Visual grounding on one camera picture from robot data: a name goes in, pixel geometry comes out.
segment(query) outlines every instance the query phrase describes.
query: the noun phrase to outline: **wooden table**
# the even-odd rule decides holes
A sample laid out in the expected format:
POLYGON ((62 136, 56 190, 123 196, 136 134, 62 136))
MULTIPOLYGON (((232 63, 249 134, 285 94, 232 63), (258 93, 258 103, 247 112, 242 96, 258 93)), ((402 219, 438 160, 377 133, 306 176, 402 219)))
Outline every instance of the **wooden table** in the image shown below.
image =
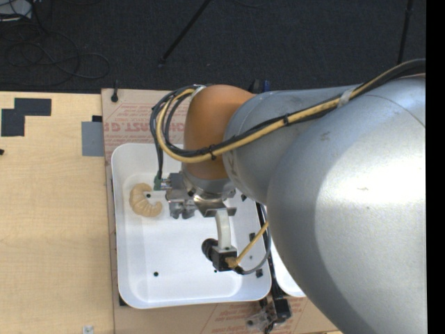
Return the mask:
MULTIPOLYGON (((81 123, 102 115, 101 95, 0 92, 0 109, 13 109, 15 98, 50 99, 51 115, 26 116, 24 136, 0 136, 0 333, 208 326, 195 314, 208 321, 215 305, 144 314, 113 300, 105 162, 82 155, 81 123)), ((292 334, 334 330, 307 300, 292 334)))

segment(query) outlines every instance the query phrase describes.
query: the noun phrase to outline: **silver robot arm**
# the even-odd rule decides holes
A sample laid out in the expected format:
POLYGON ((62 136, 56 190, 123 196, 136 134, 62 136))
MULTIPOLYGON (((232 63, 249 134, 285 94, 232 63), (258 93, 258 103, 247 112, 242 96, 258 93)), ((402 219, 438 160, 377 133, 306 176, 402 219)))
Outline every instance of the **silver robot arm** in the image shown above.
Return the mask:
POLYGON ((169 148, 188 191, 236 187, 267 206, 289 273, 345 334, 427 333, 424 71, 415 60, 357 86, 243 94, 222 143, 169 148), (212 162, 225 173, 207 177, 212 162))

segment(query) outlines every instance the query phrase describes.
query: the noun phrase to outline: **black carpet floor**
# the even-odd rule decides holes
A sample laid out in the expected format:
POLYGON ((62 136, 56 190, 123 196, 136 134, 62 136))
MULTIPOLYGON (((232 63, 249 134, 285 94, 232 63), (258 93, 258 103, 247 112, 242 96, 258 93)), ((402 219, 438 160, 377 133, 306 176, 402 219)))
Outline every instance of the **black carpet floor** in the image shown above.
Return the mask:
MULTIPOLYGON (((397 64, 408 0, 211 0, 159 67, 203 2, 36 0, 31 19, 2 16, 0 90, 357 84, 397 64)), ((426 0, 412 2, 404 61, 426 57, 426 0)))

